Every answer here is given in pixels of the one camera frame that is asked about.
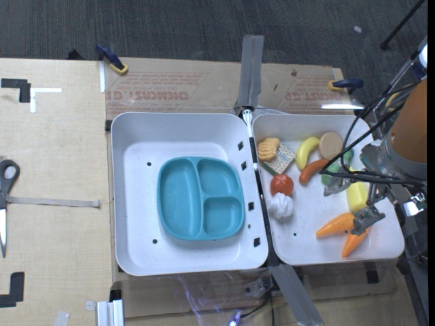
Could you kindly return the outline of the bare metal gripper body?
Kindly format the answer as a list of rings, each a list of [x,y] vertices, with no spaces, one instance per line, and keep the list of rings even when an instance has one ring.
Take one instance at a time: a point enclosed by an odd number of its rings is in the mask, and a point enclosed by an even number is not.
[[[373,141],[366,145],[361,152],[360,159],[368,172],[380,174],[378,181],[371,181],[369,186],[369,200],[376,203],[387,198],[391,203],[397,203],[392,190],[392,184],[387,184],[386,179],[397,177],[397,170],[391,163],[387,154],[384,141]]]

